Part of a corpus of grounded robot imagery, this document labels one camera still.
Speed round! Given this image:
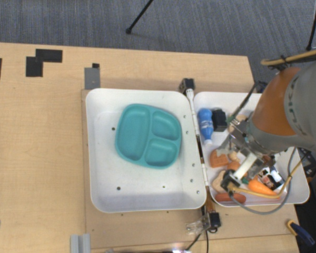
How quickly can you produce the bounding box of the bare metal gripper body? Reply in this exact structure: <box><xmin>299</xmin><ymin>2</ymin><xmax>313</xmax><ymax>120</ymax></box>
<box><xmin>229</xmin><ymin>119</ymin><xmax>277</xmax><ymax>174</ymax></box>

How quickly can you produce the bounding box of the orange waffle biscuit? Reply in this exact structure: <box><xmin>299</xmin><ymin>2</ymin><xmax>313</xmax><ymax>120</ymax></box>
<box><xmin>209</xmin><ymin>149</ymin><xmax>231</xmax><ymax>169</ymax></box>

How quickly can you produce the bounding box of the black and white carton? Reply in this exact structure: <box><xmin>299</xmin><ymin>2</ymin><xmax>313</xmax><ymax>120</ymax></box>
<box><xmin>259</xmin><ymin>167</ymin><xmax>278</xmax><ymax>190</ymax></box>

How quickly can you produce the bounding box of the orange carrot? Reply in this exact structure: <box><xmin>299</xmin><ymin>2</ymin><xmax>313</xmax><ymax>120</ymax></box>
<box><xmin>241</xmin><ymin>177</ymin><xmax>279</xmax><ymax>197</ymax></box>

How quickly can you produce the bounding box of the black box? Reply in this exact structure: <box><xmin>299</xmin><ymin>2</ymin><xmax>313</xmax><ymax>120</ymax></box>
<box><xmin>211</xmin><ymin>109</ymin><xmax>229</xmax><ymax>133</ymax></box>

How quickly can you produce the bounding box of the blue bottle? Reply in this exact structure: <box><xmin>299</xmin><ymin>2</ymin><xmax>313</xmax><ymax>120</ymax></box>
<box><xmin>197</xmin><ymin>108</ymin><xmax>214</xmax><ymax>145</ymax></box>

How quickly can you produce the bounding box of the beige bread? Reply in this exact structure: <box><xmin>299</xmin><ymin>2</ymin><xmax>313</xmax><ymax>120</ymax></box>
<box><xmin>211</xmin><ymin>170</ymin><xmax>228</xmax><ymax>193</ymax></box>

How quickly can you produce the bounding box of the red sausage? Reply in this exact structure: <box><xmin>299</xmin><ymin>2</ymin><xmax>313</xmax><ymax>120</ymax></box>
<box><xmin>215</xmin><ymin>192</ymin><xmax>247</xmax><ymax>203</ymax></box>

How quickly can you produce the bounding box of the white plastic tray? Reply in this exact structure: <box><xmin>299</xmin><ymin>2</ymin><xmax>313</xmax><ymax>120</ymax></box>
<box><xmin>85</xmin><ymin>87</ymin><xmax>208</xmax><ymax>214</ymax></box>
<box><xmin>193</xmin><ymin>91</ymin><xmax>311</xmax><ymax>208</ymax></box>

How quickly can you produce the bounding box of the teal divided plate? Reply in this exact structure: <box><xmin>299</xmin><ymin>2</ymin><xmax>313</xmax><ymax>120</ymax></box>
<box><xmin>115</xmin><ymin>103</ymin><xmax>183</xmax><ymax>171</ymax></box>

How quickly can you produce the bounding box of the black cylinder on white bracket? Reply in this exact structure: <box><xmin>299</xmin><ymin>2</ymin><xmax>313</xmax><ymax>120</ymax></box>
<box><xmin>220</xmin><ymin>153</ymin><xmax>256</xmax><ymax>192</ymax></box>

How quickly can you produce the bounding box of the black block with thin wires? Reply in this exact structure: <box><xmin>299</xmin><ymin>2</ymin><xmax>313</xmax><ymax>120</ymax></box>
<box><xmin>181</xmin><ymin>77</ymin><xmax>195</xmax><ymax>92</ymax></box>
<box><xmin>209</xmin><ymin>211</ymin><xmax>222</xmax><ymax>233</ymax></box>

